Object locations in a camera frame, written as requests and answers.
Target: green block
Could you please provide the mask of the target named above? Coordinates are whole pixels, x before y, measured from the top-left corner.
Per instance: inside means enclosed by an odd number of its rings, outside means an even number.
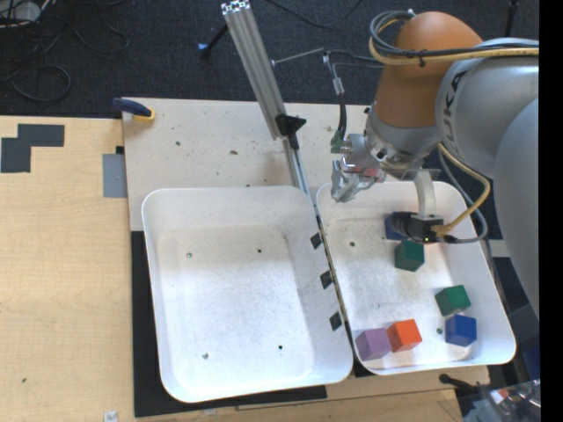
[[[471,306],[464,285],[445,287],[435,295],[442,316],[449,316]]]
[[[424,264],[424,245],[404,239],[395,249],[395,267],[414,272]]]

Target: blue block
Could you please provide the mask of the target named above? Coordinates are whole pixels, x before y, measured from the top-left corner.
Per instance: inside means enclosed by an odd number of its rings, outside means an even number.
[[[446,342],[467,347],[477,339],[477,320],[456,314],[446,321]]]
[[[395,231],[391,225],[393,215],[395,215],[395,213],[391,213],[385,218],[385,237],[392,241],[402,241],[406,239],[406,237]]]

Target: blue and yellow clamp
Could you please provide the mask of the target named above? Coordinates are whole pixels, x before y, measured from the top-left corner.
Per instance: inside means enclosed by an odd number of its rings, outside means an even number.
[[[112,101],[112,111],[131,113],[133,114],[133,120],[138,122],[152,122],[155,119],[154,109],[127,98],[114,98]]]

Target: yellow cable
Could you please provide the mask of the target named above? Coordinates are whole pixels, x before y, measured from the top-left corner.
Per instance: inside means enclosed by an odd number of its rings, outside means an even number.
[[[389,56],[381,55],[377,51],[376,46],[373,43],[373,38],[369,38],[369,52],[375,59],[382,62],[383,64],[389,64],[391,66],[406,66],[409,64],[420,65],[420,61],[452,62],[458,60],[491,58],[498,56],[539,56],[539,47],[506,47],[502,49],[481,50],[476,52],[458,53],[451,55],[424,56],[422,58],[419,58],[418,56],[415,56],[413,58],[390,58]]]
[[[453,164],[455,164],[465,173],[469,174],[473,178],[483,183],[483,186],[485,187],[485,190],[483,191],[481,196],[477,200],[475,200],[475,202],[470,207],[468,207],[462,214],[460,214],[455,221],[447,223],[446,225],[433,225],[432,227],[430,227],[438,237],[444,237],[444,235],[446,235],[449,231],[452,231],[456,225],[458,225],[465,217],[473,213],[485,201],[485,199],[488,197],[489,193],[491,192],[491,184],[485,177],[483,177],[473,169],[470,169],[465,164],[458,161],[454,156],[452,156],[451,153],[449,153],[449,151],[443,146],[441,142],[438,143],[438,149],[445,156],[447,156],[448,159]]]

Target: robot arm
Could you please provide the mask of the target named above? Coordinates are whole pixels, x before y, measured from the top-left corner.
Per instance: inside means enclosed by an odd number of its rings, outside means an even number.
[[[394,22],[404,24],[389,46],[378,34]],[[333,198],[351,200],[388,175],[401,179],[434,148],[446,149],[493,181],[508,253],[539,317],[539,43],[483,41],[439,12],[389,11],[370,29],[369,50],[384,70],[364,133],[348,135],[333,162]]]

